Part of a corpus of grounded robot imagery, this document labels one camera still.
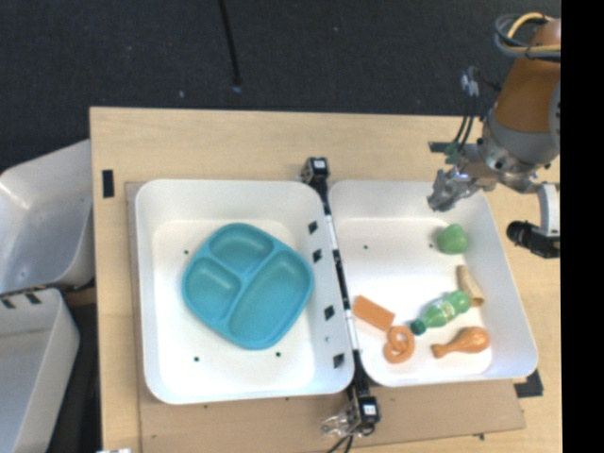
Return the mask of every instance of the white plastic container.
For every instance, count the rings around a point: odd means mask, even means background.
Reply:
[[[376,383],[400,387],[530,374],[537,352],[488,202],[478,194],[448,213],[436,213],[428,207],[430,191],[431,183],[336,183],[329,192],[334,230],[318,194],[299,182],[144,184],[134,208],[143,370],[151,392],[164,402],[182,404],[344,389],[354,364],[331,253],[335,244],[351,304],[363,294],[395,312],[395,324],[407,325],[427,302],[456,290],[458,264],[468,266],[485,295],[480,308],[450,327],[417,337],[414,355],[400,364],[383,356],[384,331],[354,320],[363,367]],[[235,222],[272,234],[314,271],[315,290],[304,312],[266,350],[244,350],[218,336],[187,309],[181,295],[190,256],[211,233]],[[461,255],[446,255],[436,247],[437,233],[451,223],[462,225],[470,239]],[[485,327],[491,347],[436,360],[429,346],[448,342],[465,326]]]
[[[135,214],[143,370],[158,399],[183,404],[330,394],[347,386],[352,352],[323,206],[314,190],[296,182],[158,180],[140,188]],[[314,273],[306,308],[267,349],[232,344],[194,316],[182,298],[182,275],[195,250],[234,222],[281,240]]]
[[[414,354],[399,364],[384,359],[384,333],[357,320],[366,373],[392,387],[528,376],[537,365],[537,349],[489,203],[478,193],[448,212],[432,211],[427,201],[431,186],[351,180],[335,183],[330,190],[351,304],[365,295],[394,312],[395,325],[408,326],[429,302],[459,288],[456,268],[462,264],[485,299],[445,327],[416,336]],[[469,244],[464,253],[447,255],[438,249],[436,237],[454,223],[462,226]],[[432,344],[446,344],[471,326],[486,328],[489,348],[433,357]]]
[[[57,289],[0,302],[0,452],[47,450],[79,346]]]
[[[87,140],[0,176],[0,292],[92,280],[91,169]]]

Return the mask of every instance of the wooden table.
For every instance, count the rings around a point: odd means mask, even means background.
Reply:
[[[169,406],[140,376],[128,253],[126,184],[162,177],[292,179],[306,158],[327,157],[330,181],[432,181],[457,117],[301,112],[91,109],[102,438],[133,451],[326,451],[319,421],[343,405],[328,397]],[[540,179],[555,181],[560,166]],[[355,447],[368,453],[562,451],[560,260],[514,247],[505,228],[540,220],[535,195],[487,193],[539,350],[541,397],[518,400],[510,380],[374,388],[384,419]],[[480,433],[486,434],[481,441]]]

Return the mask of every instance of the green bottle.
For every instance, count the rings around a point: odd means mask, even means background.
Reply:
[[[416,336],[426,332],[428,327],[442,327],[461,313],[470,309],[470,297],[464,291],[455,291],[431,304],[426,312],[411,322],[411,331]]]

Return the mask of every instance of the blue divided plate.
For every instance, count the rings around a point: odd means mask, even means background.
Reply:
[[[294,325],[313,288],[312,270],[297,252],[240,223],[214,232],[182,278],[189,309],[246,349],[277,343]]]

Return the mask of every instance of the orange donut toy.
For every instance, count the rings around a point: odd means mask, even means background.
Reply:
[[[399,363],[411,357],[415,350],[415,339],[408,327],[394,326],[388,331],[388,343],[384,345],[384,356],[388,362]]]

